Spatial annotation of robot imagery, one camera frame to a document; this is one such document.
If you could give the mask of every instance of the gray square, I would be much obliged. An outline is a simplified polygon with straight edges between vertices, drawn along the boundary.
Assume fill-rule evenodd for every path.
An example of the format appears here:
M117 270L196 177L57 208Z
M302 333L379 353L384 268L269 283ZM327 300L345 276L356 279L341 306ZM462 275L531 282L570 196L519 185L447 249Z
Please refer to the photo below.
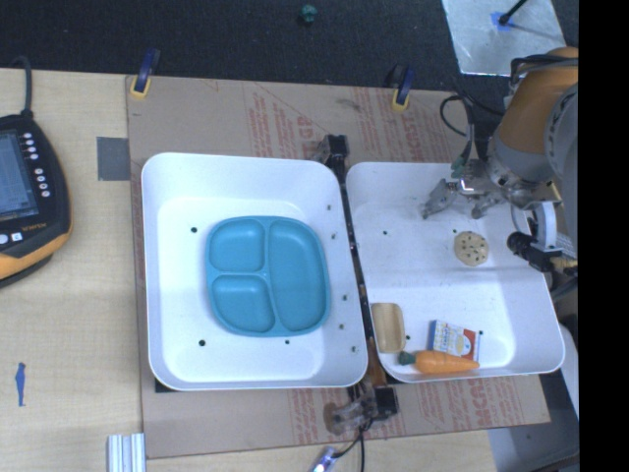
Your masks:
M566 45L550 0L527 0L505 26L498 18L520 0L441 0L464 74L505 76L513 58Z

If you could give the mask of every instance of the cardboard sheet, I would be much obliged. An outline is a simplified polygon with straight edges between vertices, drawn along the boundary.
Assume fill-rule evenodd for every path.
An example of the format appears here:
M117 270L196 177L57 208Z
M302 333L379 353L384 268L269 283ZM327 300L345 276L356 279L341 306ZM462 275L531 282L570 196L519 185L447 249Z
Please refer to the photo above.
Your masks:
M131 84L127 79L127 89ZM164 151L310 158L327 134L346 135L349 164L366 160L450 162L465 141L447 129L439 104L449 92L410 93L404 112L385 88L304 86L154 77L148 96L127 95L142 372L148 458L346 442L331 434L327 404L343 388L174 392L160 389L147 359L141 171ZM464 128L463 108L448 121ZM397 384L400 412L366 439L462 432L549 421L538 376Z

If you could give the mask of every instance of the toy carrot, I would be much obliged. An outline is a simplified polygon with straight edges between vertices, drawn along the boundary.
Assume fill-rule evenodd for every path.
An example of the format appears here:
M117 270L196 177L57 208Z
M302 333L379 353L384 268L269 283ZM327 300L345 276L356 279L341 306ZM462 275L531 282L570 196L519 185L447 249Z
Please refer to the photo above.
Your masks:
M469 358L457 357L442 351L423 350L416 353L400 352L398 361L403 366L414 365L424 374L458 373L477 369L480 364Z

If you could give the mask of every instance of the white tray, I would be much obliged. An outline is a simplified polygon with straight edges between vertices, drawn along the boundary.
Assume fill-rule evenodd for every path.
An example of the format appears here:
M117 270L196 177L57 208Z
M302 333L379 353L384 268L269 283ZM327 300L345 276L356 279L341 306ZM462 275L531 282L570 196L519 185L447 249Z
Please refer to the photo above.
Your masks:
M450 173L448 164L379 162L359 163L348 172L368 297L372 304L400 306L408 335L404 349L427 349L433 320L483 332L477 370L423 375L399 365L397 354L380 353L384 369L404 383L555 371L563 361L563 338L543 275L506 246L515 230L509 205L494 206L475 220L472 204L459 197L422 219L430 191ZM471 267L456 258L454 238L465 230L488 240L484 264Z
M332 387L357 383L367 345L334 174L306 160L162 153L142 173L148 358L177 390ZM228 331L208 303L203 253L212 226L278 215L305 222L327 261L329 316L289 337Z

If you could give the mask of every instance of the blue plate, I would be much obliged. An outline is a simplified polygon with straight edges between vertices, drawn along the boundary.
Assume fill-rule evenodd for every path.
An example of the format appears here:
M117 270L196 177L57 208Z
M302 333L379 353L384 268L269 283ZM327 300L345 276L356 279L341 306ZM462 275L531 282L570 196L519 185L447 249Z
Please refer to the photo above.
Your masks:
M288 336L327 318L323 248L304 222L282 216L228 218L210 231L205 273L214 315L232 332Z

